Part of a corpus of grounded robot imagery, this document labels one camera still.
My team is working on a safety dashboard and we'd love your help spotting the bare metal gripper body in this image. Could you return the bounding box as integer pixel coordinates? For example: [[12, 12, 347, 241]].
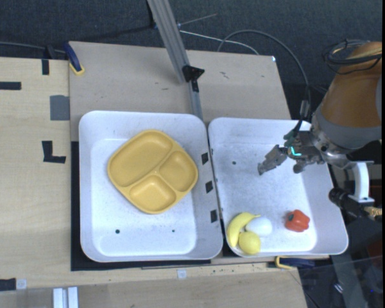
[[286, 130, 352, 169]]

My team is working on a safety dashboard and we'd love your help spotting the white plastic tray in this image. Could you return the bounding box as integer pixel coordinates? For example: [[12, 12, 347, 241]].
[[78, 110, 224, 263], [207, 117, 350, 259]]

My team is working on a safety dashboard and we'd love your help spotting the red bell pepper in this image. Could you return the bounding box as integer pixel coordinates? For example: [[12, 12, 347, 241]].
[[284, 209, 311, 233]]

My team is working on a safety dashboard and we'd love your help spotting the white egg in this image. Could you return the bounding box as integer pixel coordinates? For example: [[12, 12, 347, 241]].
[[245, 217, 273, 237]]

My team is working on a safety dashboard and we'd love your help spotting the yellow banana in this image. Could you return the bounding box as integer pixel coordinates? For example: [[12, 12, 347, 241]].
[[226, 212, 262, 248]]

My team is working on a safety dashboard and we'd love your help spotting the yellow lemon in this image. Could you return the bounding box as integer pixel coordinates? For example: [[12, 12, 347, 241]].
[[238, 231, 262, 255]]

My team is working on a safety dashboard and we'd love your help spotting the yellow divided plate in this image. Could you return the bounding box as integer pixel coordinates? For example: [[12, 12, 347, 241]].
[[107, 129, 200, 215]]

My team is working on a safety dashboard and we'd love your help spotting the black cylinder on white bracket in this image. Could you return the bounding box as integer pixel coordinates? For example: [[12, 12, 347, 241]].
[[328, 160, 383, 221]]

